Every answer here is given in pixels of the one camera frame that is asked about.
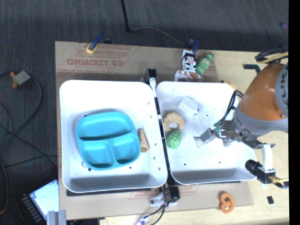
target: bottle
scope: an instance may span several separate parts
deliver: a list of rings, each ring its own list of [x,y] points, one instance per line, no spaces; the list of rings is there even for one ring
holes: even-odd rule
[[[202,76],[206,69],[210,66],[210,61],[213,59],[214,55],[209,53],[206,58],[202,58],[196,65],[196,73]]]

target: robotic arm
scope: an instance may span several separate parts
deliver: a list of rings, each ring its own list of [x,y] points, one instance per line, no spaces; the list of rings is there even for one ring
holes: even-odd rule
[[[253,149],[261,149],[263,164],[249,160],[246,169],[264,183],[273,183],[281,188],[288,188],[288,179],[275,176],[272,169],[272,150],[275,144],[261,143],[257,138],[271,131],[288,133],[288,63],[286,65],[271,61],[261,70],[249,85],[237,107],[233,106],[237,90],[224,117],[201,136],[194,137],[197,146],[206,144],[215,138],[222,139],[224,146],[232,141],[243,142]],[[234,110],[232,120],[225,120]]]

